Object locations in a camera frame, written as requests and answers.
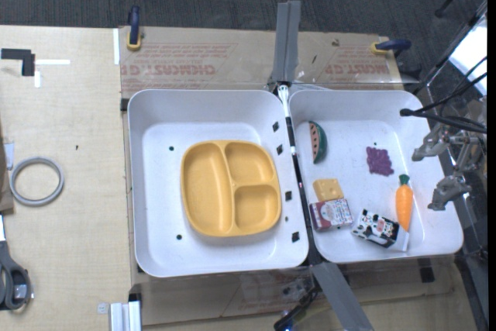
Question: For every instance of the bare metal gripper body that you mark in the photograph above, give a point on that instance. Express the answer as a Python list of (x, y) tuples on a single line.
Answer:
[(467, 151)]

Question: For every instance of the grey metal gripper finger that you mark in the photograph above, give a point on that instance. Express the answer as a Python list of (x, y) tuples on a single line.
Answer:
[(449, 190), (432, 141)]

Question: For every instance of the orange carrot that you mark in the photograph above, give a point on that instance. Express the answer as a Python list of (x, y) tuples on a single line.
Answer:
[(404, 203)]

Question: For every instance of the purple grapes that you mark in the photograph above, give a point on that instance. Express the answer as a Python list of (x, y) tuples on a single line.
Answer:
[(379, 161)]

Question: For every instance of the white plastic tray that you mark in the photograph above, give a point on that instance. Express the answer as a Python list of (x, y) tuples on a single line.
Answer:
[(364, 112), (162, 205)]

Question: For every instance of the black and white milk carton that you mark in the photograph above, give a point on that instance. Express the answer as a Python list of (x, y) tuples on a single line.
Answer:
[(377, 228)]

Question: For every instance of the red and green watermelon slice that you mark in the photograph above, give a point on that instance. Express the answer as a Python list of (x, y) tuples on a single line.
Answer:
[(318, 143)]

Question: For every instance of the yellow cheese wedge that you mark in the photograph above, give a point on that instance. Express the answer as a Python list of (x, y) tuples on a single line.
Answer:
[(328, 190)]

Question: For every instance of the red and white carton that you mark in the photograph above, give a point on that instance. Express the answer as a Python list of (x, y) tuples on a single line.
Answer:
[(331, 214)]

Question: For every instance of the yellow divided plate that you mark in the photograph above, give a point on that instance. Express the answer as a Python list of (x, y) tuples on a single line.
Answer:
[(209, 186)]

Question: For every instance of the brown cardboard board red print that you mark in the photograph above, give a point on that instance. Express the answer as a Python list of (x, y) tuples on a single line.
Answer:
[(174, 69)]

